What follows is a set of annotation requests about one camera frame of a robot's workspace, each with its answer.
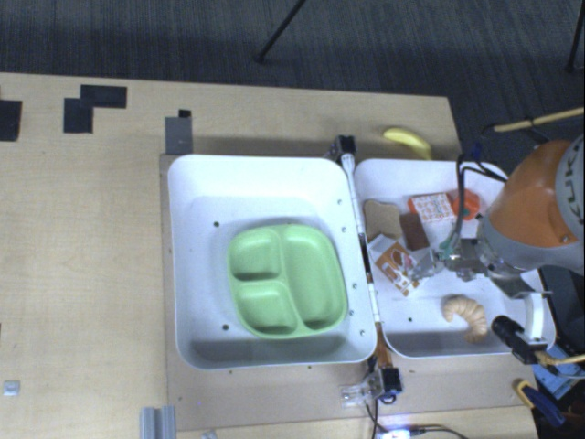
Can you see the green divided plate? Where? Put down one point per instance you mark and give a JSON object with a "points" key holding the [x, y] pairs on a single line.
{"points": [[292, 281]]}

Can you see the brown bread slice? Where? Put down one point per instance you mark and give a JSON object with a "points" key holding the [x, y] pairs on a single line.
{"points": [[381, 220]]}

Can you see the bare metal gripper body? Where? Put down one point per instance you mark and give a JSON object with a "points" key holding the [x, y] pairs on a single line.
{"points": [[473, 259]]}

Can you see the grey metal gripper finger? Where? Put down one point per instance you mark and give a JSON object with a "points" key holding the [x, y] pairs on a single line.
{"points": [[439, 259], [422, 268]]}

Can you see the thin black and white rod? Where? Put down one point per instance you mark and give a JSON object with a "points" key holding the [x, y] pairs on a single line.
{"points": [[357, 208]]}

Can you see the orange and white patterned carton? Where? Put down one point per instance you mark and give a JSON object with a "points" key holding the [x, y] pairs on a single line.
{"points": [[432, 208]]}

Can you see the white plastic tray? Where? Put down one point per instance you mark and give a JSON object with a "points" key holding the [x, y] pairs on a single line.
{"points": [[425, 336], [201, 263]]}

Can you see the orange and green packet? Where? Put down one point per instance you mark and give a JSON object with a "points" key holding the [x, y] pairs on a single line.
{"points": [[466, 204]]}

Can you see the beige croissant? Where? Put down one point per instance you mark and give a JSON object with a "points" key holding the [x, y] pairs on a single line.
{"points": [[471, 313]]}

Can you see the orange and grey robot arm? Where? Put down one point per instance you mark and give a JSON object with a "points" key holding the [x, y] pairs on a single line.
{"points": [[530, 204]]}

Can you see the yellow banana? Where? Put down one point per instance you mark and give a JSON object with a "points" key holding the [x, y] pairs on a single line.
{"points": [[409, 139]]}

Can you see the black cylinder on white bracket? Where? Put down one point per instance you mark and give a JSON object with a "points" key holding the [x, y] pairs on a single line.
{"points": [[514, 334]]}

